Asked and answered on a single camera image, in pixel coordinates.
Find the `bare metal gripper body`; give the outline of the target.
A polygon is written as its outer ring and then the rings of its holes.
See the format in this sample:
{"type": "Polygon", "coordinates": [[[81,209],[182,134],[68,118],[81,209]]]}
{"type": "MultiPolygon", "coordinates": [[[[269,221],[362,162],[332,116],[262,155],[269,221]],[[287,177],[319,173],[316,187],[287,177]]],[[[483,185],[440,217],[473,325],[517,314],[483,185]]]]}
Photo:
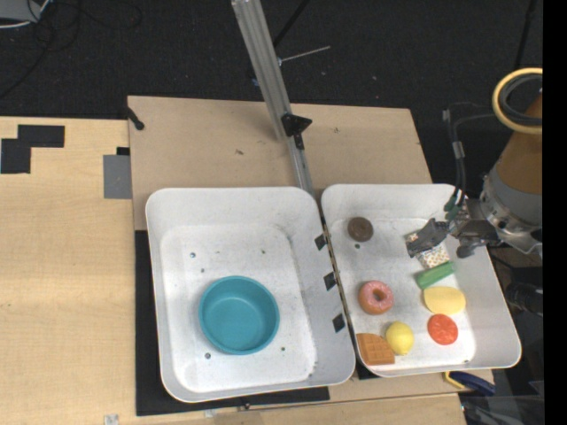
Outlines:
{"type": "Polygon", "coordinates": [[[466,199],[453,218],[450,234],[486,240],[486,245],[505,243],[523,254],[542,254],[542,241],[534,234],[541,228],[534,215],[524,215],[497,199],[466,199]]]}

